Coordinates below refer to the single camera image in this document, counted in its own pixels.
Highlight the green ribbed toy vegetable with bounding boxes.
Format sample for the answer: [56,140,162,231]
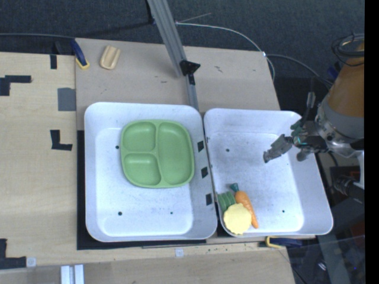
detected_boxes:
[216,191,237,213]

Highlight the black cylinder on white bracket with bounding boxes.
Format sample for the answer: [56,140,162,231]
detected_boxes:
[333,149,365,201]

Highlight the orange carrot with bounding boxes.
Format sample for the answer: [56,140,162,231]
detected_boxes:
[228,182,260,230]

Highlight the green divided plate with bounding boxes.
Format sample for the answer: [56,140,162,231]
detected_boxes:
[119,119,195,189]

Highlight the white plastic tray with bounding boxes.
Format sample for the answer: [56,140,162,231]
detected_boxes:
[83,101,219,243]
[203,108,335,238]

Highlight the yellow round biscuit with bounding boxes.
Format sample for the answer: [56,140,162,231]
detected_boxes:
[223,202,253,236]

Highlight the brown cardboard board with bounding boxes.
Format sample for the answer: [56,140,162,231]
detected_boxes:
[75,37,316,246]

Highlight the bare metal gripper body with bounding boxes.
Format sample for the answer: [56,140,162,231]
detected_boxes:
[291,120,365,160]

